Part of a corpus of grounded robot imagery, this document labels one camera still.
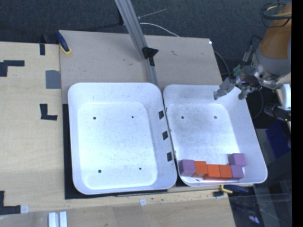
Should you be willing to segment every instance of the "white cable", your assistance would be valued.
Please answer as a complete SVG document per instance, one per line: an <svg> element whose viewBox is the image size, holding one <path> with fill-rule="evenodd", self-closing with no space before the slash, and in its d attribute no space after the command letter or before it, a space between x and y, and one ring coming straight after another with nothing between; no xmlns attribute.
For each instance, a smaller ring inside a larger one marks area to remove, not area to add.
<svg viewBox="0 0 303 227"><path fill-rule="evenodd" d="M170 34L176 36L176 37L180 37L179 35L177 35L177 34L175 34L175 33L173 33L173 32L170 32L169 30L167 30L167 29L165 29L165 28L163 28L163 27L161 27L161 26L159 26L159 25L154 25L154 24L150 24L150 23L140 23L140 24L141 24L141 25L152 25L152 26L156 26L156 27L161 28L161 29L165 30L166 32L168 32L168 33L170 33Z"/></svg>

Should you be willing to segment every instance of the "table top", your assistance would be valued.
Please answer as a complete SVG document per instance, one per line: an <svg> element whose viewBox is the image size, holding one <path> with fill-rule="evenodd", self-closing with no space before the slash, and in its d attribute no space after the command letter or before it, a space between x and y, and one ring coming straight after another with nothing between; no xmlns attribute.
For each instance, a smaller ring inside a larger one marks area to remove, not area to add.
<svg viewBox="0 0 303 227"><path fill-rule="evenodd" d="M126 39L125 35L103 34L100 36L112 36L118 40ZM186 71L178 70L178 65L192 60L201 64L199 72L193 83L200 78L201 84L209 81L211 84L220 84L221 76L217 68L216 60L208 39L175 38L162 36L147 36L147 42L154 48L166 48L166 52L157 58L156 65L159 71L159 84L170 84L177 75L165 76L163 67L166 55L171 59L176 58L169 66L175 67L179 74ZM64 160L63 160L63 123L62 104L64 102L64 88L47 89L46 71L60 71L62 56L57 44L45 44L45 55L40 54L39 44L0 42L0 62L5 60L23 60L24 67L8 67L7 77L0 77L0 190L5 191L5 206L25 205L29 212L77 210L89 207L125 206L139 204L140 198L147 199L149 204L178 203L203 204L204 200L214 201L213 210L218 206L230 218L225 218L225 226L234 226L232 212L228 198L223 196L217 200L213 197L216 187L172 187L164 193L152 193L149 195L126 195L122 197L102 197L91 199L64 198ZM177 59L175 54L186 55L186 59ZM56 121L41 120L40 104L48 104L48 114L57 115Z"/></svg>

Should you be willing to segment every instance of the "block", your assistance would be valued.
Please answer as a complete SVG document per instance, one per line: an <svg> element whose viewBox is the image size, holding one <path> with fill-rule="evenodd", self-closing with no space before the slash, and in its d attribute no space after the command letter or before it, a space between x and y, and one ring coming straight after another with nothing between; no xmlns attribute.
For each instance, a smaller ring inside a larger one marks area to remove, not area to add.
<svg viewBox="0 0 303 227"><path fill-rule="evenodd" d="M228 156L230 165L246 166L246 160L243 153L233 153Z"/></svg>
<svg viewBox="0 0 303 227"><path fill-rule="evenodd" d="M232 178L232 169L229 165L219 165L220 175L222 180L228 180Z"/></svg>
<svg viewBox="0 0 303 227"><path fill-rule="evenodd" d="M243 168L239 165L231 165L232 179L239 180L244 177Z"/></svg>
<svg viewBox="0 0 303 227"><path fill-rule="evenodd" d="M194 160L181 160L179 162L180 176L192 176L196 172Z"/></svg>
<svg viewBox="0 0 303 227"><path fill-rule="evenodd" d="M217 164L207 164L208 173L203 176L205 180L220 180L220 168Z"/></svg>
<svg viewBox="0 0 303 227"><path fill-rule="evenodd" d="M195 161L196 172L193 177L203 177L208 173L206 161Z"/></svg>

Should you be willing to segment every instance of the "black clamp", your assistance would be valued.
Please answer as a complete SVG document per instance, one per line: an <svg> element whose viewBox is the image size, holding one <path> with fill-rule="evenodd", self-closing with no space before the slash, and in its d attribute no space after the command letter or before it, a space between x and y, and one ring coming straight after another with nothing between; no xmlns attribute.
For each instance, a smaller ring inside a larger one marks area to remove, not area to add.
<svg viewBox="0 0 303 227"><path fill-rule="evenodd" d="M149 47L144 47L142 48L143 55L146 59L150 60L150 65L155 66L155 62L153 60L153 57L158 53L159 50L149 48Z"/></svg>
<svg viewBox="0 0 303 227"><path fill-rule="evenodd" d="M0 191L0 215L19 214L21 206L4 206L4 191Z"/></svg>

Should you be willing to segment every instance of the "wooden table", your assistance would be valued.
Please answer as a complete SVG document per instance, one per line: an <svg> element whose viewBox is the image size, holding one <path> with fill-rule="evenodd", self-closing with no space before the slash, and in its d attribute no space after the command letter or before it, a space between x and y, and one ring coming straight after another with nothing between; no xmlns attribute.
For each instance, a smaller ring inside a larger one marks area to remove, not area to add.
<svg viewBox="0 0 303 227"><path fill-rule="evenodd" d="M169 41L175 44L176 39L171 37ZM147 40L156 46L159 40L159 47L165 41L163 37L156 36L147 36ZM205 84L203 78L210 84L220 84L214 53L208 47L209 40L181 38L180 41L183 43L179 43L179 51L174 45L174 50L167 48L166 53L172 57L176 57L174 54L178 52L184 53L187 60L204 65L200 70L205 74L197 75L194 83L201 76L201 84ZM184 42L200 44L200 57L193 57L188 51L185 53L182 50ZM172 187L167 192L148 195L66 200L63 90L46 89L45 82L46 71L61 70L60 53L56 44L45 44L45 55L40 55L39 44L0 42L0 62L25 61L24 67L9 66L7 77L0 77L0 191L5 191L5 206L22 205L28 206L29 210L28 214L0 217L1 226L6 221L21 221L26 226L27 220L33 220L37 215L43 219L48 212L60 210L68 211L72 226L123 226L123 218L130 216L143 218L146 226L188 226L189 221L204 221L208 226L235 226L227 196L220 199L213 197L213 191L217 191L218 187ZM159 65L159 70L164 70L161 68L161 56L158 59L156 65ZM173 65L178 64L177 59L173 62ZM164 85L165 75L161 74L158 79ZM40 104L48 104L48 114L58 115L57 120L41 120ZM147 205L140 206L140 198L145 198ZM104 225L98 222L98 213L107 216L102 219Z"/></svg>

